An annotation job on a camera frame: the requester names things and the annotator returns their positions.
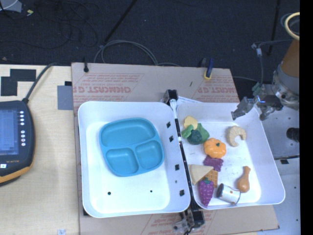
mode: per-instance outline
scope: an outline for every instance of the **toy cheese wedge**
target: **toy cheese wedge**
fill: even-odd
[[[208,174],[211,170],[213,170],[212,166],[207,165],[199,165],[199,164],[189,164],[188,165],[191,183],[195,185],[199,182],[206,174]]]

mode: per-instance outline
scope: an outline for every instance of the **blue divided plate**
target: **blue divided plate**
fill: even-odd
[[[99,140],[108,167],[118,176],[148,172],[164,161],[157,130],[144,118],[110,122],[101,128]]]

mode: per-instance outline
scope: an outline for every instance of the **toy food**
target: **toy food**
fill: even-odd
[[[208,174],[206,174],[208,180],[213,182],[214,188],[217,187],[219,173],[216,170],[211,170]]]
[[[209,181],[207,178],[201,180],[198,184],[198,192],[201,203],[207,206],[213,196],[214,184],[213,181]]]
[[[250,190],[250,183],[249,183],[250,171],[251,171],[250,167],[244,166],[244,174],[237,181],[237,189],[242,193]]]
[[[202,124],[201,124],[201,123],[198,123],[198,126],[197,126],[197,128],[196,128],[196,131],[199,131],[200,134],[201,134],[201,137],[202,137],[201,143],[204,143],[204,142],[210,137],[210,134],[208,133],[207,130],[205,130],[205,129],[202,127]]]
[[[235,141],[235,138],[240,136],[242,140],[246,139],[246,131],[239,126],[232,126],[227,130],[227,141],[233,147],[238,146],[239,144]]]
[[[201,133],[197,130],[192,130],[190,136],[187,138],[188,142],[191,144],[202,143]]]
[[[210,138],[203,143],[204,153],[211,158],[220,159],[226,154],[226,145],[218,139]]]
[[[195,185],[202,178],[204,178],[206,174],[213,170],[212,166],[205,166],[199,164],[189,164],[188,168],[191,176],[191,183],[193,185]]]
[[[190,124],[186,129],[181,131],[181,136],[186,139],[191,135],[191,131],[194,129],[194,126]]]
[[[216,197],[229,202],[233,205],[237,204],[240,199],[241,192],[238,189],[234,189],[230,186],[220,184],[216,190]]]
[[[192,124],[192,126],[194,127],[194,130],[198,127],[198,121],[193,118],[192,116],[187,116],[184,120],[184,127],[185,129]]]
[[[203,161],[204,165],[213,166],[214,170],[221,171],[221,167],[223,165],[223,159],[213,159],[209,155],[207,155]]]

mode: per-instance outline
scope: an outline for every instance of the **toy can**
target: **toy can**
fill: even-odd
[[[216,191],[216,197],[227,201],[233,205],[237,204],[240,199],[240,191],[230,186],[220,184]]]

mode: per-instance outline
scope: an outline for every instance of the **black tape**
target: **black tape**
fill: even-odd
[[[65,82],[64,82],[64,85],[65,85],[65,86],[72,86],[72,82],[71,82],[71,81],[65,81]]]
[[[17,96],[18,82],[34,82],[36,70],[11,69],[10,76],[1,77],[1,96]]]

